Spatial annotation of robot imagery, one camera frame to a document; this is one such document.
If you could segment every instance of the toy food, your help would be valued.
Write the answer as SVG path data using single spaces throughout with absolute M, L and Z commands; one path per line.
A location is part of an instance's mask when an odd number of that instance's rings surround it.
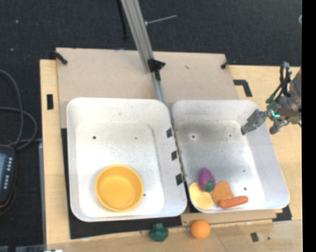
M 210 209 L 214 205 L 211 195 L 201 190 L 198 182 L 194 182 L 189 186 L 189 196 L 192 203 L 201 209 Z
M 217 183 L 210 194 L 216 204 L 219 204 L 219 202 L 222 200 L 234 198 L 234 194 L 231 191 L 230 185 L 227 181 L 221 181 Z
M 219 201 L 219 206 L 221 208 L 229 208 L 229 207 L 245 204 L 248 201 L 249 201 L 249 198 L 247 196 L 238 196 L 232 199 L 224 199 L 224 200 Z
M 202 168 L 199 175 L 199 186 L 203 191 L 211 192 L 215 187 L 215 179 L 207 168 Z
M 168 230 L 164 228 L 163 223 L 155 223 L 152 224 L 149 236 L 156 242 L 163 242 L 168 237 Z
M 204 219 L 198 219 L 191 225 L 191 233 L 197 239 L 205 239 L 210 234 L 209 223 Z

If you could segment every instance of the black tape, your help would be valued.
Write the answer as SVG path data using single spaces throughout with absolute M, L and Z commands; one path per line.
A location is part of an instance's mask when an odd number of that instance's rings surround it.
M 236 85 L 236 86 L 238 86 L 238 85 L 243 86 L 244 92 L 245 92 L 247 97 L 252 97 L 249 84 L 246 80 L 234 79 L 233 82 L 234 82 L 234 85 Z
M 277 221 L 290 221 L 292 220 L 292 214 L 289 205 L 284 207 L 283 212 L 280 214 L 276 214 L 277 218 L 274 218 L 272 221 L 277 222 Z
M 177 151 L 173 151 L 171 154 L 172 161 L 174 161 L 177 158 Z
M 46 95 L 47 97 L 47 110 L 54 109 L 54 102 L 53 102 L 53 94 Z
M 259 241 L 257 233 L 251 233 L 250 235 L 251 235 L 251 240 L 253 242 L 258 242 Z
M 177 181 L 177 186 L 183 183 L 183 176 L 181 174 L 177 175 L 175 179 Z
M 172 129 L 169 128 L 167 131 L 166 131 L 166 135 L 167 135 L 167 138 L 170 138 L 172 136 Z

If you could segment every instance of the yellow bowl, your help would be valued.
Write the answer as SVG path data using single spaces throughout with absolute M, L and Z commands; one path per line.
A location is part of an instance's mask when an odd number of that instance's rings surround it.
M 125 212 L 139 205 L 144 185 L 134 169 L 125 165 L 112 165 L 104 168 L 97 176 L 95 192 L 105 208 Z

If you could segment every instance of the purple toy eggplant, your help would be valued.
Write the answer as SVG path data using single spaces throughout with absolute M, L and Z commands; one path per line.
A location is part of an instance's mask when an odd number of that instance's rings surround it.
M 202 168 L 200 175 L 199 175 L 199 187 L 203 191 L 211 192 L 216 185 L 216 181 L 210 172 L 209 169 L 207 168 Z

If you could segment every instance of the orange toy carrot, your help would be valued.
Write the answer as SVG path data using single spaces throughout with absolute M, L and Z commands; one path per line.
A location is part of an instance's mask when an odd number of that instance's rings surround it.
M 249 198 L 247 196 L 238 196 L 232 199 L 223 199 L 219 201 L 219 206 L 221 208 L 229 208 L 229 207 L 234 207 L 238 206 L 241 204 L 247 203 Z

